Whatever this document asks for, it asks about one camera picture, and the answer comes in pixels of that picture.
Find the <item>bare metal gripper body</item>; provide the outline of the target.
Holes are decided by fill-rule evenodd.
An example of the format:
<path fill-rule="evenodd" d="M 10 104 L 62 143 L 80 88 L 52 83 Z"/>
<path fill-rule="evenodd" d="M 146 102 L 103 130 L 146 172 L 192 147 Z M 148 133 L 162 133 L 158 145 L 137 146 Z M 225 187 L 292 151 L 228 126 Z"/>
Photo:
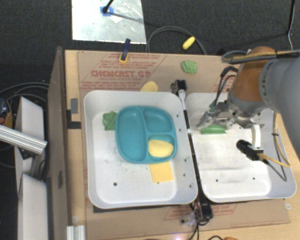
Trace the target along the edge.
<path fill-rule="evenodd" d="M 215 105 L 215 120 L 223 126 L 223 120 L 233 118 L 235 124 L 248 129 L 254 125 L 252 118 L 261 113 L 263 109 L 264 102 L 261 101 L 225 100 Z"/>

